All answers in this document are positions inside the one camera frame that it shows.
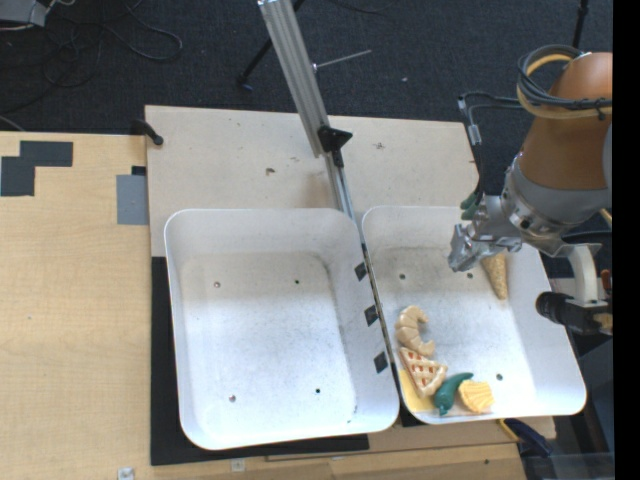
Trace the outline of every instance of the black mat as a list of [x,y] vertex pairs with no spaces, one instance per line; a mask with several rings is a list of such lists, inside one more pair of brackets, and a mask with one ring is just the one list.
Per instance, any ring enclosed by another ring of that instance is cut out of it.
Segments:
[[171,324],[171,299],[165,258],[151,261],[151,465],[161,466],[207,460],[290,455],[343,453],[369,449],[366,435],[309,439],[273,445],[204,450],[195,446],[180,426],[178,390]]

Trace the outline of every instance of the white tray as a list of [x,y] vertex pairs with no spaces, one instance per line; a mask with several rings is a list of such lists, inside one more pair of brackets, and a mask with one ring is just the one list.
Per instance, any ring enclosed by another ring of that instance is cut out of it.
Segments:
[[[437,409],[414,416],[443,424],[579,412],[586,389],[566,330],[535,309],[537,296],[550,291],[539,253],[524,246],[507,255],[509,298],[500,301],[481,266],[454,273],[447,264],[459,218],[458,208],[382,206],[362,222],[396,367],[402,370],[393,325],[415,304],[429,317],[420,330],[424,341],[435,340],[433,359],[449,375],[468,371],[489,382],[495,398],[482,415],[456,400],[445,416]],[[407,395],[402,389],[405,402]]]
[[165,244],[180,422],[194,444],[229,449],[395,422],[398,392],[380,320],[367,319],[375,302],[346,215],[182,210]]

